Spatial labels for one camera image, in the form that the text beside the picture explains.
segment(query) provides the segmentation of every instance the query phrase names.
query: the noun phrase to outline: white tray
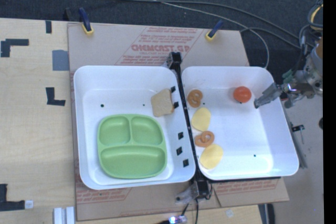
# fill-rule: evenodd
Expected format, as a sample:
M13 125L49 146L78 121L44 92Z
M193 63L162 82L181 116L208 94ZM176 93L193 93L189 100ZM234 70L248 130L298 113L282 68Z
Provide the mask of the white tray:
M214 169L200 164L213 180L289 176L299 168L296 150L280 99L255 109L253 101L272 83L272 75L259 67L188 67L182 73L185 96L193 89L203 93L201 107L211 112L208 130L224 155ZM252 92L247 103L238 103L233 91L246 86ZM188 105L190 120L197 109ZM201 132L192 128L193 136ZM197 158L204 148L196 146Z
M176 88L172 100L179 106L173 114L154 117L151 96L171 87ZM192 178L195 162L176 76L171 70L143 66L84 66L75 72L74 89L79 171L86 186L111 189L178 183ZM162 173L143 179L119 179L104 173L98 158L97 130L104 117L114 114L142 114L159 122L167 146L167 166Z

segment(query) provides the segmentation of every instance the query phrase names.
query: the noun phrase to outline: toy donut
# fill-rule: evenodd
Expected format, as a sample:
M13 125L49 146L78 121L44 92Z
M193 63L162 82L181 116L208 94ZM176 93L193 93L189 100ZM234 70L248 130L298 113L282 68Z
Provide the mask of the toy donut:
M195 144L200 147L207 147L213 143L215 135L213 132L204 131L202 134L195 136Z
M193 108L198 108L201 105L203 94L200 90L192 90L187 97L187 100Z

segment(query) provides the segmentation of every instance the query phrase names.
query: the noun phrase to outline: blue clamp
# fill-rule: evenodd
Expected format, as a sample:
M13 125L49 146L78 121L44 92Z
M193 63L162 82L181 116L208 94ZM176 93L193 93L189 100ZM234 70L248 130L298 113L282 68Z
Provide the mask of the blue clamp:
M84 8L79 8L78 12L79 12L80 18L83 21L82 27L83 27L85 34L91 35L94 32L94 29L92 28L90 24L88 15L86 14Z
M219 20L218 23L215 25L215 27L208 33L206 33L205 39L208 41L212 41L216 35L217 30L219 30L223 26L223 24L224 24L223 20Z

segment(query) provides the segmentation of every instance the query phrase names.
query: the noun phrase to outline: black hole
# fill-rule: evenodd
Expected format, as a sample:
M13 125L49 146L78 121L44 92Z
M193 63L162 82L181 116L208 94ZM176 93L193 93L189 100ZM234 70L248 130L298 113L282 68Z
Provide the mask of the black hole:
M188 166L188 165L189 165L189 161L188 161L188 159L185 159L183 161L183 167Z
M176 153L177 153L178 156L182 153L182 147L181 146L176 150Z

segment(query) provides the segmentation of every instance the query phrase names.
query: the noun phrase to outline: cardboard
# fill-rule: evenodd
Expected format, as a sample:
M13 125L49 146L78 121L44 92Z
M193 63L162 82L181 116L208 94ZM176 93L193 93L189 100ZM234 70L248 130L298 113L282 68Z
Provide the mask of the cardboard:
M181 69L189 66L248 66L238 31L219 30L211 42L209 29L94 24L86 35L81 23L68 24L72 127L74 139L77 220L94 220L182 211L175 195L189 182L111 190L92 190L80 179L73 75L85 65L163 66L171 51L179 51ZM200 209L242 206L288 200L282 178L215 183Z

